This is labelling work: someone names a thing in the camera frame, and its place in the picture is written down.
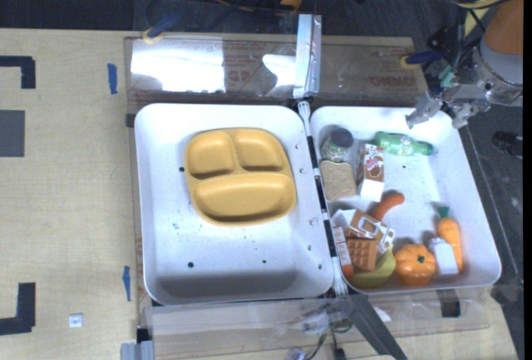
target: wooden table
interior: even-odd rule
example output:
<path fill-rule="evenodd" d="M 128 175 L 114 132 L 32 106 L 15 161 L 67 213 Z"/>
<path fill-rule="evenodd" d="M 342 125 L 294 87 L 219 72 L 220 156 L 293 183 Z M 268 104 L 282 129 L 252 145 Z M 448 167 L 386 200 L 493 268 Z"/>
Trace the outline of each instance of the wooden table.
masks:
<path fill-rule="evenodd" d="M 0 110 L 26 112 L 24 157 L 0 157 L 0 318 L 15 316 L 17 285 L 35 282 L 36 325 L 0 336 L 0 358 L 113 359 L 139 320 L 126 37 L 134 32 L 0 30 L 0 56 L 31 56 L 36 89 L 0 67 Z M 116 94 L 108 65 L 116 66 Z M 131 301 L 122 274 L 131 268 Z M 516 358 L 500 306 L 488 328 L 398 338 L 409 358 Z M 69 327 L 81 313 L 83 325 Z M 366 342 L 344 345 L 369 357 Z M 287 350 L 225 358 L 283 359 Z M 331 358 L 321 350 L 316 359 Z"/>

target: dark gray square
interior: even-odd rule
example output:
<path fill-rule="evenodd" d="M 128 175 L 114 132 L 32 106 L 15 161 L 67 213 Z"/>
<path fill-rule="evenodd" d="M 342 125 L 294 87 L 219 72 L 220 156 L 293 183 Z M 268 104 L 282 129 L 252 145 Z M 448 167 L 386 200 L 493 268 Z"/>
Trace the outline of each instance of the dark gray square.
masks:
<path fill-rule="evenodd" d="M 24 156 L 25 126 L 25 111 L 0 111 L 0 156 Z"/>

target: chocolate milk carton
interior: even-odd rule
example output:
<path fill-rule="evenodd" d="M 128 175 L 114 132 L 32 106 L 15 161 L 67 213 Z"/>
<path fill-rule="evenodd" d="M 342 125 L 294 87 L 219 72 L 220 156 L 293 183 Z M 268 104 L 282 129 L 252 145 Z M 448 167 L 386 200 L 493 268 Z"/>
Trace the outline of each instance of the chocolate milk carton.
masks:
<path fill-rule="evenodd" d="M 363 143 L 357 164 L 358 194 L 363 199 L 380 202 L 384 190 L 384 150 L 378 145 Z"/>

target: white plastic tray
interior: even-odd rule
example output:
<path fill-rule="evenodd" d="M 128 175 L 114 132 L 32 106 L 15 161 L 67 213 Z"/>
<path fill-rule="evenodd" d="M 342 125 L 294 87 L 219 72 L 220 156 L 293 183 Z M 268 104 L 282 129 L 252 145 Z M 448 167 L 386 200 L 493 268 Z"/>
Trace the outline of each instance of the white plastic tray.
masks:
<path fill-rule="evenodd" d="M 286 216 L 227 227 L 201 218 L 185 172 L 190 139 L 213 129 L 275 134 L 297 191 Z M 144 278 L 167 305 L 317 297 L 331 287 L 332 263 L 303 122 L 281 106 L 152 104 L 135 119 Z"/>
<path fill-rule="evenodd" d="M 371 141 L 377 131 L 402 133 L 435 147 L 430 156 L 402 157 L 385 154 L 385 189 L 400 191 L 405 202 L 387 212 L 383 222 L 396 231 L 394 250 L 413 242 L 427 244 L 436 235 L 439 218 L 436 207 L 450 207 L 450 217 L 461 229 L 464 272 L 452 279 L 432 280 L 427 286 L 412 288 L 401 283 L 394 274 L 385 286 L 358 289 L 364 293 L 397 293 L 424 289 L 487 287 L 494 284 L 501 272 L 500 257 L 490 231 L 478 190 L 460 134 L 452 127 L 451 118 L 438 112 L 429 121 L 409 130 L 405 115 L 408 108 L 326 106 L 311 116 L 311 130 L 319 155 L 319 146 L 338 126 L 351 131 L 355 144 L 345 157 L 356 169 L 358 145 Z M 369 212 L 373 202 L 354 196 L 329 202 L 331 215 L 338 209 L 359 208 Z"/>

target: bread slice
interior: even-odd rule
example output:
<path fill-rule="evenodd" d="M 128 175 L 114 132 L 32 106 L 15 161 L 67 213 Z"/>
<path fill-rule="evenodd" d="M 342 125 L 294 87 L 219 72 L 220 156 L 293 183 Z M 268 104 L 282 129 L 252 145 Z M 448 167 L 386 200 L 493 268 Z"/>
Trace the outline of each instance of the bread slice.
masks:
<path fill-rule="evenodd" d="M 327 200 L 338 200 L 357 194 L 353 170 L 348 162 L 335 163 L 323 160 L 319 165 L 323 179 L 323 190 Z"/>

